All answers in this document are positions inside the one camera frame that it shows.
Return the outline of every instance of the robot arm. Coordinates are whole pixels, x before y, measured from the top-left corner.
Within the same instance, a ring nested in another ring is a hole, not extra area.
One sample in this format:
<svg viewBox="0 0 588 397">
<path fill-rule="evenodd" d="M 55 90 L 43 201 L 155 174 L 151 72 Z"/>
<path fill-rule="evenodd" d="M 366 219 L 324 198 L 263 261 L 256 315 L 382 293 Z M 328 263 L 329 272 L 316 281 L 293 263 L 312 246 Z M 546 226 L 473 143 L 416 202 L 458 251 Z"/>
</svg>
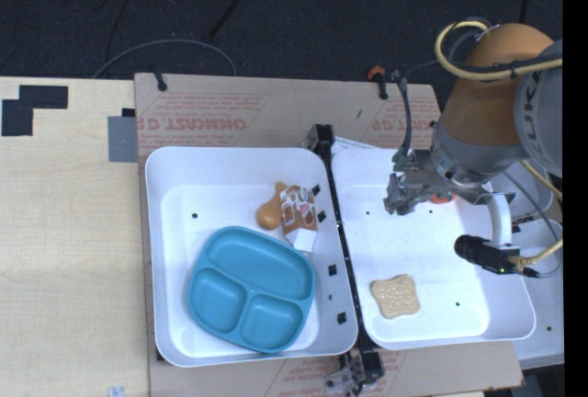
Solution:
<svg viewBox="0 0 588 397">
<path fill-rule="evenodd" d="M 462 27 L 482 30 L 465 65 L 451 62 L 442 51 L 446 35 Z M 406 215 L 429 199 L 460 196 L 491 209 L 496 235 L 475 248 L 482 264 L 497 273 L 513 272 L 503 248 L 510 240 L 509 219 L 501 219 L 497 203 L 512 194 L 489 192 L 485 185 L 510 165 L 533 160 L 562 177 L 562 40 L 522 24 L 490 28 L 480 21 L 447 27 L 435 43 L 441 65 L 458 77 L 435 125 L 431 149 L 411 151 L 401 173 L 392 173 L 384 206 Z M 472 246 L 483 239 L 458 239 L 456 252 L 472 263 Z M 494 247 L 498 251 L 489 251 Z"/>
</svg>

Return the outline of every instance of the yellow cable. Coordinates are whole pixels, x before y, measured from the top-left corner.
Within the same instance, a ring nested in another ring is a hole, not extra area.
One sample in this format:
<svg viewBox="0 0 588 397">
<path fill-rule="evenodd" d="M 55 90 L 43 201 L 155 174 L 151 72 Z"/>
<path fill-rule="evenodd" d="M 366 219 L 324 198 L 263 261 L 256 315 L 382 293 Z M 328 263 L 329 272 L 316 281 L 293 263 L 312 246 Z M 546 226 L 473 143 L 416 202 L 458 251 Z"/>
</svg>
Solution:
<svg viewBox="0 0 588 397">
<path fill-rule="evenodd" d="M 548 180 L 541 176 L 541 174 L 535 168 L 533 168 L 529 164 L 529 162 L 527 162 L 526 160 L 521 160 L 521 165 L 524 168 L 526 168 L 531 173 L 531 175 L 533 175 L 537 180 L 543 183 L 543 185 L 545 185 L 547 188 L 553 191 L 553 193 L 558 197 L 558 199 L 563 202 L 563 194 L 561 193 L 561 191 L 559 191 L 556 187 L 551 185 L 551 183 L 549 183 Z"/>
<path fill-rule="evenodd" d="M 524 267 L 528 267 L 529 265 L 534 265 L 537 261 L 550 256 L 552 253 L 557 252 L 563 246 L 563 236 L 554 243 L 552 246 L 546 248 L 542 252 L 538 253 L 537 255 L 533 256 L 509 256 L 507 260 L 515 265 L 518 269 L 522 269 Z"/>
<path fill-rule="evenodd" d="M 448 27 L 443 29 L 439 33 L 439 35 L 437 36 L 437 39 L 435 41 L 435 56 L 436 56 L 437 60 L 439 61 L 439 63 L 441 64 L 441 66 L 443 68 L 445 68 L 448 72 L 451 72 L 453 75 L 456 75 L 461 78 L 466 78 L 469 80 L 485 81 L 485 80 L 502 80 L 505 78 L 511 78 L 512 71 L 510 69 L 504 70 L 504 71 L 490 72 L 487 74 L 469 72 L 469 71 L 460 69 L 459 67 L 457 67 L 456 65 L 451 63 L 445 57 L 445 55 L 443 54 L 443 51 L 441 50 L 441 45 L 442 45 L 443 40 L 445 39 L 446 35 L 449 33 L 449 31 L 451 31 L 453 29 L 463 28 L 466 26 L 481 29 L 482 32 L 489 31 L 488 26 L 485 23 L 482 23 L 481 21 L 477 21 L 477 20 L 459 21 L 459 22 L 453 23 L 452 25 L 449 25 Z M 547 61 L 547 62 L 542 62 L 542 63 L 536 63 L 536 64 L 531 64 L 531 65 L 522 65 L 522 66 L 516 68 L 516 74 L 517 75 L 530 74 L 530 73 L 536 72 L 536 71 L 561 67 L 562 65 L 563 65 L 563 59 L 554 59 L 552 61 Z"/>
</svg>

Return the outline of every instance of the black tape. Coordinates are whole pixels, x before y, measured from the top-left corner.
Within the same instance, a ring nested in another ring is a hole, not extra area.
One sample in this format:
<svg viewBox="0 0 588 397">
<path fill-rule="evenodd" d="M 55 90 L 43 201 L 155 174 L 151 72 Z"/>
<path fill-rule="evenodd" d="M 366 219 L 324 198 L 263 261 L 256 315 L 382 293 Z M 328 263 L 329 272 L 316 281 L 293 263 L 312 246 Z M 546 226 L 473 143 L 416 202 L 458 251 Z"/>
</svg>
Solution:
<svg viewBox="0 0 588 397">
<path fill-rule="evenodd" d="M 2 135 L 32 136 L 33 109 L 67 109 L 68 87 L 21 85 L 19 99 L 2 101 Z"/>
</svg>

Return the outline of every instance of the metal bracket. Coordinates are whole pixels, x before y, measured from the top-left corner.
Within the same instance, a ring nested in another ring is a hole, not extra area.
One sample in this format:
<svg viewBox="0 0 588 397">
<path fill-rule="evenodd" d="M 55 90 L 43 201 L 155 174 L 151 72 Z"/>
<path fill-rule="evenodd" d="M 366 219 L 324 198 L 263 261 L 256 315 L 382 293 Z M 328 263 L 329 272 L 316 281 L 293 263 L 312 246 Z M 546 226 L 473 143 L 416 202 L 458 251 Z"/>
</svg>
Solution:
<svg viewBox="0 0 588 397">
<path fill-rule="evenodd" d="M 366 378 L 361 358 L 359 356 L 351 358 L 350 355 L 348 357 L 349 360 L 344 363 L 346 355 L 342 355 L 340 357 L 340 359 L 342 358 L 341 368 L 324 380 L 327 394 L 333 397 L 346 396 L 349 395 L 349 392 L 358 395 L 361 392 L 361 383 Z"/>
<path fill-rule="evenodd" d="M 355 275 L 353 272 L 353 265 L 351 264 L 351 258 L 349 254 L 349 248 L 347 246 L 347 240 L 345 238 L 345 231 L 343 229 L 343 221 L 341 219 L 341 210 L 339 207 L 339 200 L 337 197 L 337 190 L 334 183 L 333 169 L 331 167 L 331 161 L 333 159 L 332 147 L 335 142 L 333 126 L 329 124 L 315 124 L 306 139 L 306 147 L 319 155 L 324 163 L 327 177 L 329 179 L 329 188 L 331 189 L 335 221 L 339 232 L 339 240 L 343 249 L 345 258 L 345 266 L 347 269 L 347 276 L 349 279 L 349 287 L 353 296 L 356 318 L 358 325 L 358 335 L 356 345 L 359 349 L 359 362 L 361 363 L 361 369 L 364 378 L 360 382 L 363 384 L 373 383 L 384 375 L 384 368 L 381 366 L 379 354 L 374 350 L 374 343 L 369 338 L 364 325 L 363 315 L 361 313 L 361 305 L 359 303 L 359 294 L 357 292 L 357 284 L 355 281 Z M 342 379 L 344 376 L 339 375 L 337 379 Z"/>
</svg>

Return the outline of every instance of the blue plate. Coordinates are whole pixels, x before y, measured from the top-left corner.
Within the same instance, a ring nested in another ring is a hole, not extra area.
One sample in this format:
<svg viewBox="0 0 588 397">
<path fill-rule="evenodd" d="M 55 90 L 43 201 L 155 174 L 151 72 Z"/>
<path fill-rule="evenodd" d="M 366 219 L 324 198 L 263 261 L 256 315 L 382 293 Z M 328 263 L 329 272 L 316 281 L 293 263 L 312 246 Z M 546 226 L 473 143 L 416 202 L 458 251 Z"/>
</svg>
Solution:
<svg viewBox="0 0 588 397">
<path fill-rule="evenodd" d="M 243 227 L 216 231 L 204 245 L 187 290 L 198 325 L 261 353 L 291 346 L 314 298 L 316 274 L 301 252 Z"/>
</svg>

